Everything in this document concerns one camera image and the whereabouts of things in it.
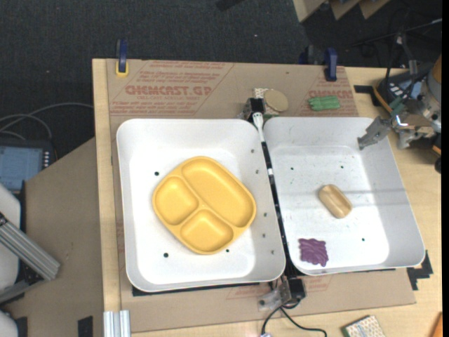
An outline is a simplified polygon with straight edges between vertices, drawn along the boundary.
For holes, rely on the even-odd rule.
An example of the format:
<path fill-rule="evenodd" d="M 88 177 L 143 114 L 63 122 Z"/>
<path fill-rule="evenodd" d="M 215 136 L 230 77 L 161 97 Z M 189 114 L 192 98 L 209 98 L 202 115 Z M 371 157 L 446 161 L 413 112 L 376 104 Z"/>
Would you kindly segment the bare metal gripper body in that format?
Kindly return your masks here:
<path fill-rule="evenodd" d="M 395 114 L 390 120 L 392 129 L 401 134 L 408 135 L 435 135 L 436 129 L 425 117 L 418 114 L 402 112 Z"/>

